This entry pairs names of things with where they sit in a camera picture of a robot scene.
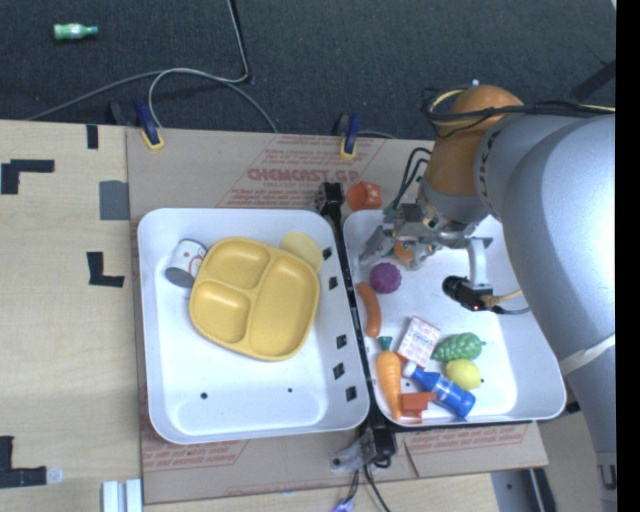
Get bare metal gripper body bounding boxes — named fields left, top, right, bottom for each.
left=384, top=201, right=475, bottom=250

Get purple grapes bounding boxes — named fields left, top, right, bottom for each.
left=369, top=262, right=403, bottom=295

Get orange sausage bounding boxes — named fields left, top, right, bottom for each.
left=355, top=281, right=383, bottom=339

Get pale yellow oval piece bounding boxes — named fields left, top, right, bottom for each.
left=279, top=231, right=325, bottom=274

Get thin black rod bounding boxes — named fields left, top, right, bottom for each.
left=327, top=199, right=384, bottom=436

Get white and red packet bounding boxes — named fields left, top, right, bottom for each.
left=397, top=315, right=442, bottom=370

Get green bumpy toy fruit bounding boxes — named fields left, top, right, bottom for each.
left=431, top=332, right=487, bottom=364

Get orange carrot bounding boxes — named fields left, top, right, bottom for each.
left=375, top=335, right=404, bottom=422

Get yellow lemon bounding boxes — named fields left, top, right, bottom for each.
left=444, top=358, right=484, bottom=392

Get yellow divided plate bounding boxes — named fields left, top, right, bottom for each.
left=188, top=236, right=322, bottom=363

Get white plastic tray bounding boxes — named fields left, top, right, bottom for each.
left=137, top=207, right=370, bottom=445
left=342, top=208, right=568, bottom=428

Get blue bottle white cap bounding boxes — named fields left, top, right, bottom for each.
left=402, top=360, right=477, bottom=419

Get red-orange block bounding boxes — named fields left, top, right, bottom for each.
left=399, top=391, right=436, bottom=425

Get white printed can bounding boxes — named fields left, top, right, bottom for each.
left=164, top=238, right=209, bottom=290

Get brown cardboard board red print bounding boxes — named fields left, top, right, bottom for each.
left=124, top=127, right=550, bottom=505

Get green bottle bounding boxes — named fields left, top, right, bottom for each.
left=53, top=22, right=100, bottom=41

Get black cylinder on white bracket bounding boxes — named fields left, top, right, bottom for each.
left=441, top=234, right=497, bottom=313

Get black block with thin wires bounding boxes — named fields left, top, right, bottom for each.
left=358, top=424, right=399, bottom=467
left=316, top=181, right=347, bottom=215

